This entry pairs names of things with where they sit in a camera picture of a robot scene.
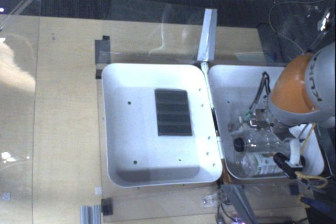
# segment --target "white cable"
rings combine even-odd
[[[294,40],[292,40],[292,39],[290,39],[290,38],[284,36],[283,34],[277,32],[277,31],[274,29],[274,27],[273,27],[273,25],[272,25],[272,22],[271,22],[271,13],[272,13],[273,9],[274,9],[276,6],[281,5],[281,4],[289,4],[289,3],[290,3],[290,4],[306,4],[306,5],[308,5],[308,4],[321,3],[321,2],[323,2],[323,1],[326,1],[326,0],[319,0],[319,1],[314,1],[314,2],[286,1],[286,2],[280,2],[280,3],[277,3],[277,4],[275,4],[275,5],[269,10],[269,13],[268,13],[268,22],[269,22],[269,26],[271,27],[271,29],[272,29],[276,34],[278,34],[280,37],[283,37],[284,39],[286,39],[286,40],[292,42],[295,46],[297,46],[297,47],[300,49],[300,51],[301,51],[302,53],[304,53],[303,49],[302,49],[302,48],[301,48],[301,47],[300,47]]]

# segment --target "black rubber pad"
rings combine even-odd
[[[159,136],[191,136],[188,94],[184,90],[155,90]]]

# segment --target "plastic bottle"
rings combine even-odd
[[[282,173],[268,152],[241,152],[237,155],[236,165],[239,177],[273,176]]]
[[[250,131],[234,139],[234,148],[237,152],[282,152],[290,154],[288,142],[282,142],[273,133],[267,131]]]

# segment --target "white tray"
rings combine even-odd
[[[238,124],[238,117],[242,116],[243,112],[250,106],[259,87],[262,72],[266,71],[269,74],[270,88],[272,89],[283,69],[283,67],[230,65],[217,65],[210,68],[209,83],[214,100],[219,133],[222,138],[225,163],[230,174],[238,179],[249,180],[258,177],[240,178],[237,175],[237,152],[233,148],[232,138],[232,135],[237,136],[237,132],[229,131],[228,127]],[[291,133],[297,136],[303,127],[304,124],[293,127],[291,128]],[[310,127],[305,129],[301,138],[306,138],[309,129]],[[303,156],[306,159],[306,166],[303,169],[305,174],[319,175],[323,172],[324,161],[314,131],[306,144]],[[285,175],[273,176],[272,178],[275,177],[285,177]]]
[[[121,187],[209,183],[222,174],[203,73],[114,63],[102,73],[108,174]],[[192,136],[158,136],[155,89],[187,91]]]

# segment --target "gray plastic part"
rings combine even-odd
[[[197,61],[208,62],[215,59],[215,39],[217,26],[217,10],[206,9],[202,25],[200,46]]]
[[[245,224],[259,224],[241,185],[226,184],[221,188]]]
[[[305,73],[309,98],[318,108],[309,113],[292,113],[267,100],[267,121],[283,127],[301,123],[316,123],[323,127],[335,126],[335,43],[319,50],[309,61]]]
[[[101,224],[100,206],[81,206],[80,224]]]
[[[111,63],[111,41],[109,39],[95,40],[95,62]]]
[[[335,42],[314,54],[304,75],[310,100],[319,110],[335,117]]]

